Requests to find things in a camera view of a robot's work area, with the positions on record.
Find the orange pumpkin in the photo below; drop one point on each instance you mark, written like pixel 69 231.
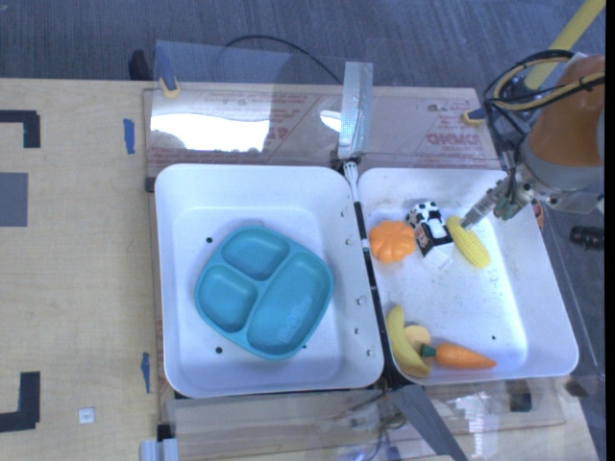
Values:
pixel 391 242

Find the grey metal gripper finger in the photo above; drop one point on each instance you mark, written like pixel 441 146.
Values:
pixel 478 211

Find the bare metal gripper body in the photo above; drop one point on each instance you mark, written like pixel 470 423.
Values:
pixel 567 202

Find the yellow banana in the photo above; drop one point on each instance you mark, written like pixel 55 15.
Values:
pixel 402 348

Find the black and white cow carton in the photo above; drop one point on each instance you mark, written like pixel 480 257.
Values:
pixel 430 231

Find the yellow corn cob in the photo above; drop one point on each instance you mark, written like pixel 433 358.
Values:
pixel 470 244

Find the orange carrot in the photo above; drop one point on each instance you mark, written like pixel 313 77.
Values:
pixel 459 356

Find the brown cardboard board, red print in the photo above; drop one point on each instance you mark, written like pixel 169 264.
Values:
pixel 408 128

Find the blue divided plate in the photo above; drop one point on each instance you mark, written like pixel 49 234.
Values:
pixel 269 291

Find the pale yellow apple slice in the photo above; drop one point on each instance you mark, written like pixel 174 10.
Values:
pixel 417 335

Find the white plastic tray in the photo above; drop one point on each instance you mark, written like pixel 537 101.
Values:
pixel 192 195
pixel 461 300

